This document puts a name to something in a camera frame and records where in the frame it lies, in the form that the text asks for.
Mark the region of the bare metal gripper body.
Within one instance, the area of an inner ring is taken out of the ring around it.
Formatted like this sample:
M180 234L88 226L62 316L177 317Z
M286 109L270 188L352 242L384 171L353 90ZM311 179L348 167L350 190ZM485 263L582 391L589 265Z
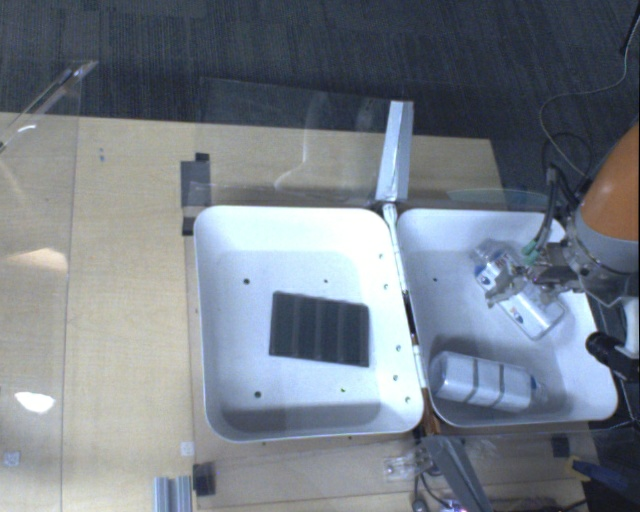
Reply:
M557 293L591 293L601 270L601 261L579 241L571 240L535 247L528 256L528 265L528 277L535 285Z

